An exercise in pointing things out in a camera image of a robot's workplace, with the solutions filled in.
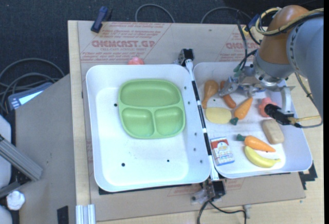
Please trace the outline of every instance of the white container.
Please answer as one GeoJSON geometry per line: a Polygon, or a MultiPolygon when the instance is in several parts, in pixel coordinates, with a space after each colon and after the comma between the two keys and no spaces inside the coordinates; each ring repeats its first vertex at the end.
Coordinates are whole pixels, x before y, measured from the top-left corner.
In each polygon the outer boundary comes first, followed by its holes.
{"type": "MultiPolygon", "coordinates": [[[[194,76],[200,99],[203,99],[207,80],[227,79],[237,63],[199,63],[194,76]]],[[[188,71],[179,65],[96,65],[86,75],[87,98],[92,131],[94,173],[98,186],[108,192],[131,191],[161,186],[201,183],[210,175],[210,163],[202,124],[188,71]],[[181,91],[186,114],[184,130],[177,136],[164,139],[136,139],[129,136],[119,117],[118,92],[121,84],[133,79],[164,79],[173,82],[181,91]]],[[[246,99],[243,92],[232,97],[239,104],[246,99]]],[[[280,158],[270,169],[253,165],[244,154],[244,143],[236,135],[254,135],[267,141],[258,113],[264,97],[281,104],[278,92],[258,92],[247,117],[237,125],[210,123],[205,116],[209,140],[226,137],[234,155],[234,163],[215,166],[226,178],[241,178],[268,174],[299,172],[310,168],[312,156],[303,130],[281,126],[285,141],[273,145],[275,153],[269,158],[280,158]]],[[[208,107],[226,107],[214,95],[208,107]]]]}
{"type": "Polygon", "coordinates": [[[108,192],[200,183],[210,174],[191,77],[175,64],[96,65],[86,74],[95,180],[108,192]],[[178,135],[137,139],[122,127],[119,87],[133,79],[164,79],[181,91],[186,124],[178,135]]]}
{"type": "MultiPolygon", "coordinates": [[[[194,67],[194,76],[199,91],[200,99],[204,96],[204,84],[207,80],[215,80],[220,83],[227,80],[233,75],[233,69],[238,65],[238,62],[216,62],[216,63],[199,63],[194,67]]],[[[246,94],[242,89],[238,89],[231,94],[232,99],[236,104],[240,104],[247,99],[246,94]]],[[[268,143],[268,140],[262,129],[262,122],[265,119],[259,114],[258,105],[261,99],[270,97],[278,106],[282,104],[281,94],[265,90],[256,92],[253,96],[252,106],[247,116],[238,121],[237,125],[214,124],[205,118],[209,140],[218,137],[226,137],[231,151],[234,155],[235,162],[215,166],[216,170],[226,178],[239,178],[248,176],[259,176],[268,174],[282,174],[289,172],[299,172],[310,168],[312,165],[312,155],[309,150],[304,132],[300,128],[291,125],[279,125],[285,136],[283,143],[272,145],[275,153],[258,152],[262,156],[268,158],[280,158],[281,162],[276,163],[270,169],[258,167],[252,164],[245,156],[244,142],[236,141],[237,134],[244,136],[253,135],[268,143]]],[[[218,95],[214,95],[208,101],[208,107],[224,107],[227,108],[225,102],[218,95]]],[[[296,113],[294,105],[291,110],[296,113]]]]}

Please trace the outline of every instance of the blue clip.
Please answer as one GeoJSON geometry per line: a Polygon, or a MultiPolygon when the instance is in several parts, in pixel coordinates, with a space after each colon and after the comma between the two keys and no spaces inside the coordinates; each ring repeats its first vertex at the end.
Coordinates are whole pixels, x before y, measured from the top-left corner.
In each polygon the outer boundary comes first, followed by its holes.
{"type": "Polygon", "coordinates": [[[106,14],[107,14],[107,7],[101,7],[98,12],[97,19],[95,20],[92,28],[90,29],[91,31],[99,33],[99,31],[101,30],[101,28],[103,26],[102,21],[106,17],[106,14]]]}

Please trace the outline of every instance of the toy banana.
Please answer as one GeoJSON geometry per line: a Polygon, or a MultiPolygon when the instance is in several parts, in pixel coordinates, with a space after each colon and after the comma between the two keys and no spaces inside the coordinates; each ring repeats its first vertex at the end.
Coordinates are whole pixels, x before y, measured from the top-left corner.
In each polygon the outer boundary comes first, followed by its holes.
{"type": "Polygon", "coordinates": [[[249,146],[245,146],[245,154],[251,163],[253,163],[259,167],[270,168],[270,167],[274,166],[276,163],[281,162],[280,158],[270,159],[270,158],[262,157],[254,149],[252,149],[249,146]]]}

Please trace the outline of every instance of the pink object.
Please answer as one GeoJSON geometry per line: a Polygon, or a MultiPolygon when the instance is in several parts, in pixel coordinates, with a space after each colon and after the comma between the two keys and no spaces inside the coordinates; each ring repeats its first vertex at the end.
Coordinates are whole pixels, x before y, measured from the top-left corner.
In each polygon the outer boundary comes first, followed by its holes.
{"type": "Polygon", "coordinates": [[[144,64],[144,61],[139,57],[133,57],[130,61],[128,61],[129,65],[140,65],[144,64]]]}
{"type": "Polygon", "coordinates": [[[267,115],[266,112],[265,112],[265,110],[264,110],[265,106],[267,104],[269,104],[269,103],[270,104],[273,104],[273,105],[277,105],[276,103],[273,103],[272,102],[272,100],[271,100],[270,97],[263,98],[261,104],[258,105],[258,110],[259,110],[261,116],[263,116],[263,117],[269,117],[269,115],[267,115]]]}

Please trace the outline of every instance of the yellow potato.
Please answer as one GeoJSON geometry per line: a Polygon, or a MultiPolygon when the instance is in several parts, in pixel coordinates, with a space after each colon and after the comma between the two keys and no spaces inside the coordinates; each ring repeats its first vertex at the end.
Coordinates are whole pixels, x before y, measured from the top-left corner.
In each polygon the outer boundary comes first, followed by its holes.
{"type": "Polygon", "coordinates": [[[212,123],[225,124],[231,120],[232,114],[229,109],[211,107],[206,109],[206,118],[212,123]]]}
{"type": "Polygon", "coordinates": [[[281,131],[281,128],[276,120],[264,120],[262,127],[270,144],[279,144],[284,142],[283,132],[281,131]]]}

